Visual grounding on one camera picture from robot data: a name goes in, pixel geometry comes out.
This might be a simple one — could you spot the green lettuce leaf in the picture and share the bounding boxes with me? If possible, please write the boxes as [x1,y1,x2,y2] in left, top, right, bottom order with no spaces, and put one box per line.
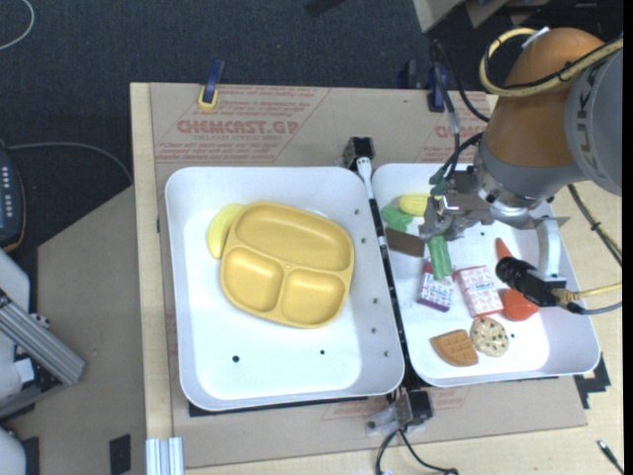
[380,204,414,232]

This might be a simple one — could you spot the brown cardboard board red print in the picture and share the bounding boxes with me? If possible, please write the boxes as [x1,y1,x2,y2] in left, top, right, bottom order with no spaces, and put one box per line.
[147,82,589,469]

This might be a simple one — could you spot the orange waffle piece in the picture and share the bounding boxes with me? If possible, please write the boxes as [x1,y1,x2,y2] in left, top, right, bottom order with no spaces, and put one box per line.
[428,329,480,367]

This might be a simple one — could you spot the yellow corn cob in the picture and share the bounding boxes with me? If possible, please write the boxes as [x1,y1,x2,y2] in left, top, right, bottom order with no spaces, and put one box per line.
[398,193,432,217]

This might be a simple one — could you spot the brown chocolate bar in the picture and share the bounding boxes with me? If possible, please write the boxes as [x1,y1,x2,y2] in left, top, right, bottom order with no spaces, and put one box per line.
[385,227,426,259]

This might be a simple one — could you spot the white plastic tray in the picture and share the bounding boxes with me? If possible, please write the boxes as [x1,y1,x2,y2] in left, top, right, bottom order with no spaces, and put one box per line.
[370,162,602,388]
[163,165,406,412]

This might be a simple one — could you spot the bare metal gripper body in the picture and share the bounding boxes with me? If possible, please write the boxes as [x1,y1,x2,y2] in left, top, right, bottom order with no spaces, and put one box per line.
[430,169,551,231]

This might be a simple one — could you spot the chocolate chip biscuit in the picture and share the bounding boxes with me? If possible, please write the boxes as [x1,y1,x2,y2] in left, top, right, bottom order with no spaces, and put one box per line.
[469,316,510,358]

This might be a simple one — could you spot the red and white carton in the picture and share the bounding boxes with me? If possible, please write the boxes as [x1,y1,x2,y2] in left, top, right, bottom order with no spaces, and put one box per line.
[452,264,505,320]

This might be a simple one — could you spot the thin black and white rod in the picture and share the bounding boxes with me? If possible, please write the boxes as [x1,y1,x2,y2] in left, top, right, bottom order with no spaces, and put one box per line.
[356,157,412,391]

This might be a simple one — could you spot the orange carrot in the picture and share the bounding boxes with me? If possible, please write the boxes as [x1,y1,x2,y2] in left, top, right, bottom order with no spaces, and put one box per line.
[495,237,542,323]

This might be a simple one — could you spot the purple and white carton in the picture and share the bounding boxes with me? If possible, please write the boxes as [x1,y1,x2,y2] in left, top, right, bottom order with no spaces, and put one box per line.
[416,259,456,313]

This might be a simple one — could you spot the yellow banana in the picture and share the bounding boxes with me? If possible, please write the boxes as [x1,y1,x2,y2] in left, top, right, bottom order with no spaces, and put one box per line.
[206,203,244,260]

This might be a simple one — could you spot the black cylinder on white bracket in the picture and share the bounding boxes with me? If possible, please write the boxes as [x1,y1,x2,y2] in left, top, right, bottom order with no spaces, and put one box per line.
[495,211,570,309]

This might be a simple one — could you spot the yellow divided plate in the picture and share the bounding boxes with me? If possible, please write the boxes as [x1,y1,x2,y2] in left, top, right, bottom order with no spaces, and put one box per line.
[219,200,356,330]

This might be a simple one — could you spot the green celery stalk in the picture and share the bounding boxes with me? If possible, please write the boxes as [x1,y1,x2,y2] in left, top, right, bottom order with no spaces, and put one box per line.
[426,235,454,281]

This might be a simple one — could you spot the black block with thin wires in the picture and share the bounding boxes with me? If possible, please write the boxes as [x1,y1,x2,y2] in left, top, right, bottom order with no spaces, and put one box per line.
[339,136,375,170]
[364,388,434,437]

